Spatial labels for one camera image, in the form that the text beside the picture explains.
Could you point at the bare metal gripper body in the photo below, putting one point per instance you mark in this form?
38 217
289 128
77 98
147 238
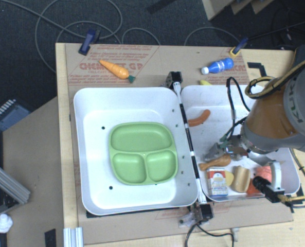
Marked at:
238 149

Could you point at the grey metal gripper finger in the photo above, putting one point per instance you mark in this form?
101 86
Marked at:
211 155
217 146

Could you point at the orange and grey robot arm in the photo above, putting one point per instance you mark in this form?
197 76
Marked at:
270 117

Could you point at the brown chicken drumstick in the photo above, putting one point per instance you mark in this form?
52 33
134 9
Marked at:
219 161

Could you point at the thin black and white rod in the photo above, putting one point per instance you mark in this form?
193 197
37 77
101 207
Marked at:
189 138

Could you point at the red and white carton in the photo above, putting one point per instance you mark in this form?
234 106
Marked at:
217 183

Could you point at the yellow crisp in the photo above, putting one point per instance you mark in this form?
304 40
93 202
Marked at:
230 177

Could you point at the tan bread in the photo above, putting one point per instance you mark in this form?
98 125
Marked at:
241 179

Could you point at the orange sausage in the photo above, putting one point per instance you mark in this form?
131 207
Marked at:
201 119

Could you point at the white plastic tray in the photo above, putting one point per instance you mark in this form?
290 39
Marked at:
95 148
208 99

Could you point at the green divided plate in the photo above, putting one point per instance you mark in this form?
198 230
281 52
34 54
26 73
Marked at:
142 138

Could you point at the blue bottle white cap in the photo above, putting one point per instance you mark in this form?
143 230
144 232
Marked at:
220 66

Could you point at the brown cardboard board red print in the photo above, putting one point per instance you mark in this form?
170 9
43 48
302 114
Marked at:
147 226

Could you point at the orange carrot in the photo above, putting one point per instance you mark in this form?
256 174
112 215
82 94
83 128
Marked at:
117 70

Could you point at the black cylinder on white bracket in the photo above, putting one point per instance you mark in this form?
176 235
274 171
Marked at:
265 185

